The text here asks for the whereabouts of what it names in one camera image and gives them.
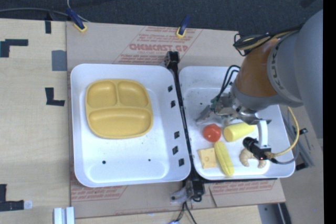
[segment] cardboard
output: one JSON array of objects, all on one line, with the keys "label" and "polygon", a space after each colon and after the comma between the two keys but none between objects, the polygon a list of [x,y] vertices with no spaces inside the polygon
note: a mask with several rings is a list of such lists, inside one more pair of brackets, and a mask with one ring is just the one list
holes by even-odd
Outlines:
[{"label": "cardboard", "polygon": [[[243,58],[233,48],[235,31],[187,29],[183,39],[176,37],[177,28],[87,23],[87,31],[79,32],[67,22],[68,108],[71,162],[71,205],[76,218],[130,215],[180,210],[172,204],[170,193],[182,183],[144,184],[118,187],[88,188],[73,173],[71,70],[81,63],[115,63],[160,65],[168,51],[180,54],[179,69],[186,66],[240,65]],[[279,179],[205,184],[201,202],[192,201],[193,209],[284,202]]]}]

